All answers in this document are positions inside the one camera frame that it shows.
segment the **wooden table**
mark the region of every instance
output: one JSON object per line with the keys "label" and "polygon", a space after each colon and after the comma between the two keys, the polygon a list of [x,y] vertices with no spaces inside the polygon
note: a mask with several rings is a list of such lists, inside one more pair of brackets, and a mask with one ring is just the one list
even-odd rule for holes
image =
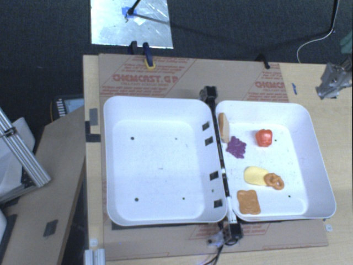
{"label": "wooden table", "polygon": [[[86,99],[85,119],[89,119],[89,105],[99,106],[97,56],[85,56],[84,85]],[[337,99],[320,100],[315,86],[321,83],[324,65],[280,64],[290,102],[303,105],[310,113],[324,158],[327,173],[337,203],[335,215],[325,223],[332,226],[328,232],[328,247],[271,250],[258,252],[224,253],[218,264],[351,264],[353,260],[353,211],[352,211],[352,90],[344,89]],[[100,133],[99,126],[92,126],[91,133]],[[103,218],[101,214],[100,150],[94,143],[87,144],[86,152],[94,154],[87,162],[89,237],[98,239],[103,247]],[[108,265],[190,265],[203,264],[210,257],[182,256],[167,258],[134,259],[107,262]]]}

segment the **toy food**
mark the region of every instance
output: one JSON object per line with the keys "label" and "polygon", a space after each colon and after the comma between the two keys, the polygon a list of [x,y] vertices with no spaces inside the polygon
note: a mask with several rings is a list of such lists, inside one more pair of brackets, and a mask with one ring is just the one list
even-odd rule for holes
{"label": "toy food", "polygon": [[272,144],[272,131],[271,130],[259,130],[256,134],[256,141],[261,147],[268,147]]}
{"label": "toy food", "polygon": [[266,186],[264,181],[264,176],[267,175],[269,171],[260,167],[248,167],[244,171],[244,180],[250,184],[256,184],[257,186]]}
{"label": "toy food", "polygon": [[237,193],[240,212],[243,214],[257,215],[261,213],[258,196],[256,191],[251,190],[239,190]]}
{"label": "toy food", "polygon": [[229,122],[225,113],[220,113],[218,115],[218,124],[220,126],[221,140],[223,142],[229,142]]}
{"label": "toy food", "polygon": [[285,184],[282,178],[275,173],[269,173],[264,176],[264,181],[269,187],[274,189],[281,190],[285,187]]}
{"label": "toy food", "polygon": [[242,142],[240,139],[232,136],[226,151],[232,154],[235,158],[243,159],[246,146],[247,144],[245,142]]}

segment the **silver metal plate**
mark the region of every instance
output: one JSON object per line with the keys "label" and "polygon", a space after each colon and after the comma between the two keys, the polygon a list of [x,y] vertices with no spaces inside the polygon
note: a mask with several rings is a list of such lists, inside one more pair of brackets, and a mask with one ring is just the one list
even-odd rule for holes
{"label": "silver metal plate", "polygon": [[173,48],[167,0],[141,0],[134,15],[126,11],[136,0],[90,0],[92,44]]}

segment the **white tray with toy food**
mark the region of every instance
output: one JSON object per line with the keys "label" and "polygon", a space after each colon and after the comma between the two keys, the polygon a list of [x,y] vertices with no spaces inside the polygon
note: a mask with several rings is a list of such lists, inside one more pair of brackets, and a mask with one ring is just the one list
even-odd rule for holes
{"label": "white tray with toy food", "polygon": [[310,116],[298,104],[222,101],[212,113],[195,99],[116,96],[103,113],[107,209],[119,225],[335,212]]}

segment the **white cable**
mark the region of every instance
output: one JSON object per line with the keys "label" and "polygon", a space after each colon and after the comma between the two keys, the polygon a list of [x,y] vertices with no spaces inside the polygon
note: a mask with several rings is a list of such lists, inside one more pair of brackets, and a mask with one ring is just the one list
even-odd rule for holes
{"label": "white cable", "polygon": [[334,31],[334,27],[335,27],[335,23],[336,23],[336,17],[337,17],[337,12],[338,12],[338,6],[339,6],[339,4],[340,4],[340,0],[337,0],[337,7],[336,7],[335,15],[334,15],[333,22],[332,22],[332,28],[331,28],[330,32],[327,33],[327,34],[326,34],[324,37],[322,37],[322,38],[317,38],[317,39],[313,39],[313,40],[310,40],[310,41],[308,41],[308,42],[305,42],[304,44],[302,44],[302,45],[298,48],[298,50],[297,50],[297,60],[298,60],[299,63],[301,63],[301,61],[300,61],[300,59],[299,59],[299,51],[301,50],[301,48],[303,48],[304,46],[306,46],[306,45],[308,45],[308,44],[310,44],[310,43],[313,43],[313,42],[316,42],[316,41],[321,41],[321,40],[324,40],[324,39],[328,38],[328,37],[331,35],[331,33]]}

